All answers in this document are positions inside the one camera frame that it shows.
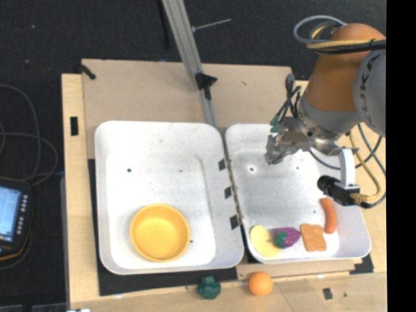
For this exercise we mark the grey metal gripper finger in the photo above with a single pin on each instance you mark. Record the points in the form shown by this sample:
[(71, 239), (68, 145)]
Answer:
[(285, 150), (271, 151)]

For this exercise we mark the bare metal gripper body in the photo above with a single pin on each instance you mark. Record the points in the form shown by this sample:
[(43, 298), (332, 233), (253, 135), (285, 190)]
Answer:
[(300, 138)]

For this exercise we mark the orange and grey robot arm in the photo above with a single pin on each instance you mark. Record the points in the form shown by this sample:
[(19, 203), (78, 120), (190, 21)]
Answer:
[(338, 76)]

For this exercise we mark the white plastic tray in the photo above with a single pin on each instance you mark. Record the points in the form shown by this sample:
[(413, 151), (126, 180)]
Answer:
[(156, 174), (279, 193)]

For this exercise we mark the orange sausage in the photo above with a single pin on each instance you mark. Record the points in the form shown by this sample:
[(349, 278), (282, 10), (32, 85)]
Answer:
[(329, 214)]

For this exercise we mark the purple grapes with green leaf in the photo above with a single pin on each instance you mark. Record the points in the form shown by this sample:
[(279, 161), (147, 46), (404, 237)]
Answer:
[(291, 236)]

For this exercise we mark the orange bread slice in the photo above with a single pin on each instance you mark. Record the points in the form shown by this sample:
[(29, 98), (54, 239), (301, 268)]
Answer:
[(313, 237)]

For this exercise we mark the pale yellow flat slice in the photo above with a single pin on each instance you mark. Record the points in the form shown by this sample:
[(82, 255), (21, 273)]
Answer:
[(261, 242)]

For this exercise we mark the orange ball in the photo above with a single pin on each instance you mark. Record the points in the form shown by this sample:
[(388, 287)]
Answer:
[(260, 283)]

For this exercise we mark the brown cardboard board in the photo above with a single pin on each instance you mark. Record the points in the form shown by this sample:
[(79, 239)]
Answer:
[(146, 93)]

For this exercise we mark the yellow bowl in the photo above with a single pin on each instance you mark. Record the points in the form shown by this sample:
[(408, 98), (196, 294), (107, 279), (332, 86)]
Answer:
[(160, 233)]

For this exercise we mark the green broccoli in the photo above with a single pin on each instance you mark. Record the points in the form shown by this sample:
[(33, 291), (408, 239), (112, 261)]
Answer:
[(208, 288)]

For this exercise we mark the black cylinder on white bracket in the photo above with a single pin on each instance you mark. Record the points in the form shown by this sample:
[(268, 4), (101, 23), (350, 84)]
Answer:
[(338, 190)]

